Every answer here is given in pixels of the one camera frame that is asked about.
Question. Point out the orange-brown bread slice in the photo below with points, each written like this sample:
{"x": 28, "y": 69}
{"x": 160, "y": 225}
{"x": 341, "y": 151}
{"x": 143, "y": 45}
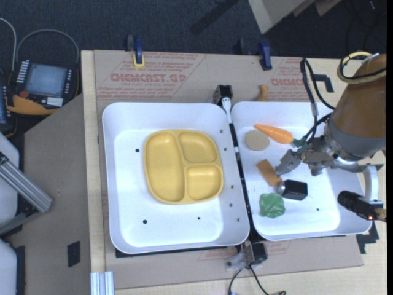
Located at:
{"x": 267, "y": 171}

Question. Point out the tan round biscuit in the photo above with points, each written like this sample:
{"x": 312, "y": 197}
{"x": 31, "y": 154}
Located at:
{"x": 257, "y": 140}

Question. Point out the thin black and white rod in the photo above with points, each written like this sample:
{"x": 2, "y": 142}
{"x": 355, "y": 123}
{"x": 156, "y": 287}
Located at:
{"x": 234, "y": 137}

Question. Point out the black bottle with silver cap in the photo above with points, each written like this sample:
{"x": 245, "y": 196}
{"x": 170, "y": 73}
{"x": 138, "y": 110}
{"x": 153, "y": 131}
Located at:
{"x": 295, "y": 190}

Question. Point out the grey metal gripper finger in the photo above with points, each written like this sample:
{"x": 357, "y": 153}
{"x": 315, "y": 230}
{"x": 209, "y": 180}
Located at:
{"x": 316, "y": 170}
{"x": 288, "y": 162}

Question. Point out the brown cardboard board red print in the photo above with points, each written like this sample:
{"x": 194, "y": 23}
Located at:
{"x": 172, "y": 81}

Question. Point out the orange carrot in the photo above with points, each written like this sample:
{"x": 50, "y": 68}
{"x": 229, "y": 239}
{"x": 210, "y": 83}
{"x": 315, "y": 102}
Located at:
{"x": 274, "y": 133}

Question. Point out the tan curved toy food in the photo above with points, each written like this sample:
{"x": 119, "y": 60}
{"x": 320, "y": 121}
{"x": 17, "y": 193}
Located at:
{"x": 263, "y": 93}

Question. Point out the yellow divided plate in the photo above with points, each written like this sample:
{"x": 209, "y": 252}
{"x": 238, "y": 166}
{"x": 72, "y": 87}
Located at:
{"x": 172, "y": 167}

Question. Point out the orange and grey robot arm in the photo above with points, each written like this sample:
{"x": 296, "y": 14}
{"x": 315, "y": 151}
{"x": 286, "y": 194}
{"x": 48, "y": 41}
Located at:
{"x": 359, "y": 112}

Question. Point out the white plastic tray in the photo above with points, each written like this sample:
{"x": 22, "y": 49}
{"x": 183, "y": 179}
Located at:
{"x": 132, "y": 195}
{"x": 310, "y": 220}

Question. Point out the black cylinder on white bracket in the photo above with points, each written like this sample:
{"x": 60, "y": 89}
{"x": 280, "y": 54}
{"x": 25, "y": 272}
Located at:
{"x": 356, "y": 203}

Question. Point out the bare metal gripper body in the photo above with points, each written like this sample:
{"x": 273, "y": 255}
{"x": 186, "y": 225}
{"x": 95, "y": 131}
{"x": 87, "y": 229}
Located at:
{"x": 319, "y": 152}

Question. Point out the green broccoli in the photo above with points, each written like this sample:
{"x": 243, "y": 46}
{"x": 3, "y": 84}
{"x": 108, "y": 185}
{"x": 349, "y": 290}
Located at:
{"x": 271, "y": 205}

